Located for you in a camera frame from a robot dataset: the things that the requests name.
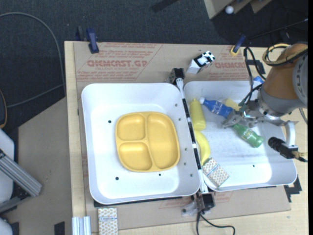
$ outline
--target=wooden table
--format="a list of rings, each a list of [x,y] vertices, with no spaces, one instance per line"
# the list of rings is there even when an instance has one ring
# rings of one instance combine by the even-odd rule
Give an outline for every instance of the wooden table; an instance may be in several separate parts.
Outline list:
[[[266,48],[252,48],[256,59],[262,60]],[[78,100],[76,88],[76,69],[74,56],[74,42],[65,42],[66,80],[67,80],[67,113],[70,152],[71,194],[73,217],[86,216],[86,203],[83,181],[83,165],[81,155],[81,138],[79,116],[77,114]],[[264,64],[268,72],[270,67]],[[294,111],[286,120],[299,121],[296,124],[296,144],[299,151],[307,152],[307,125],[299,111]],[[295,161],[302,191],[291,197],[291,210],[250,216],[216,219],[216,225],[233,225],[236,234],[308,234],[308,164]],[[231,229],[217,229],[207,225],[204,221],[199,225],[200,234],[232,234]],[[140,234],[195,234],[195,222],[162,225],[146,228],[120,230],[122,235]]]

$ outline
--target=banana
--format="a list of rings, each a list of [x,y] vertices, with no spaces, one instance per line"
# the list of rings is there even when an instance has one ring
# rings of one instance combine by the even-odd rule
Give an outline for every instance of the banana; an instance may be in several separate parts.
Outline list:
[[[201,165],[210,157],[211,149],[205,135],[200,131],[194,131],[196,142],[200,147]]]

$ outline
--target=yellow plate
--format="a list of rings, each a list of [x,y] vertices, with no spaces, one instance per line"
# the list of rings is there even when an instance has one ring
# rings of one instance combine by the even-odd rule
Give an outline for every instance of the yellow plate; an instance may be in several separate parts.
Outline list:
[[[172,120],[159,112],[121,116],[115,126],[118,157],[137,172],[163,171],[179,161],[179,142]]]

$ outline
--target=black floor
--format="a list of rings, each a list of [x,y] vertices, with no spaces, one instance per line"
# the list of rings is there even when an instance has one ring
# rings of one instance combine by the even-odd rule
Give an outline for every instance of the black floor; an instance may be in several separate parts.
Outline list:
[[[273,0],[254,14],[247,5],[236,15],[209,19],[203,0],[0,0],[0,90],[6,103],[9,133],[64,95],[57,45],[64,63],[64,41],[75,40],[77,26],[93,27],[98,41],[233,45],[308,17],[308,0]],[[308,23],[251,39],[245,45],[308,41]],[[52,88],[30,102],[14,106]]]

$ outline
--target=white ball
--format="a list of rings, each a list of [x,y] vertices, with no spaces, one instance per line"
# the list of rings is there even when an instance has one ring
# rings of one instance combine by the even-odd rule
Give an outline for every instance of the white ball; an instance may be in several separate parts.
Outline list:
[[[226,8],[225,8],[225,12],[227,13],[227,14],[232,14],[233,12],[234,12],[234,7],[233,6],[227,6]]]

